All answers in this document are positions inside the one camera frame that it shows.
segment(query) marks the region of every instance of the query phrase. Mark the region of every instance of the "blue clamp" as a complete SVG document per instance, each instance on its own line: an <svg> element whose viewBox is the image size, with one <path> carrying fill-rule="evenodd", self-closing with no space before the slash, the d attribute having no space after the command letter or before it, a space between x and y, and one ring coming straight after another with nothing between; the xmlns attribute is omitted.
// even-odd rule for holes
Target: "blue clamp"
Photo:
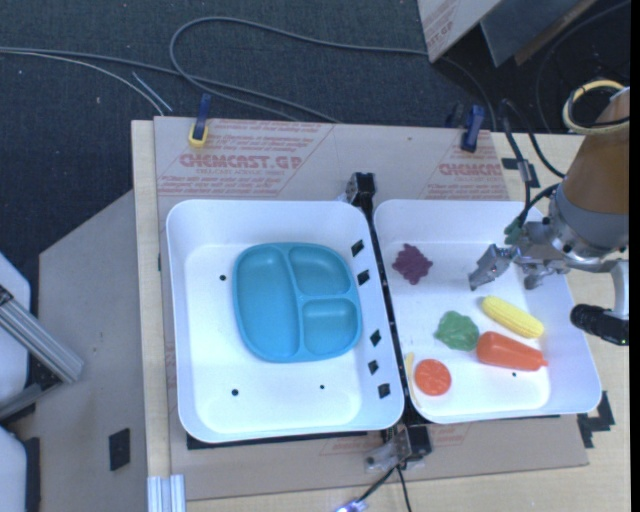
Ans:
<svg viewBox="0 0 640 512"><path fill-rule="evenodd" d="M475 153L478 145L478 133L484 121L484 109L479 105L473 105L467 114L467 131L462 134L460 148L464 151Z"/></svg>
<svg viewBox="0 0 640 512"><path fill-rule="evenodd" d="M189 132L189 144L196 148L201 148L207 140L209 128L207 127L207 117L209 116L209 108L211 107L211 94L203 94L200 99L200 107L198 109L198 118L196 123L191 126Z"/></svg>

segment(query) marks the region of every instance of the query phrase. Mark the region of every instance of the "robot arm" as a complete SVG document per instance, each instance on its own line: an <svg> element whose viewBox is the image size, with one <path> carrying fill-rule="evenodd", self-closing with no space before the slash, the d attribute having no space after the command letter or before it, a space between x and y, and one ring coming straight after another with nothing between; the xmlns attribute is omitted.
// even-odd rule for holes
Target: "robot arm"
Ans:
<svg viewBox="0 0 640 512"><path fill-rule="evenodd" d="M612 87L611 82L597 86ZM581 91L588 90L590 84ZM629 243L629 112L630 89L612 96L596 123L584 128L585 139L565 179L539 196L549 197L542 222L518 218L505 233L507 248L490 246L469 274L472 290L491 282L513 262L525 273L525 288L542 284L544 277L571 269L610 273L616 306L604 310L578 305L571 314L577 327L620 345L628 344L628 261L610 256ZM574 92L565 106L565 122L580 131L571 117Z"/></svg>

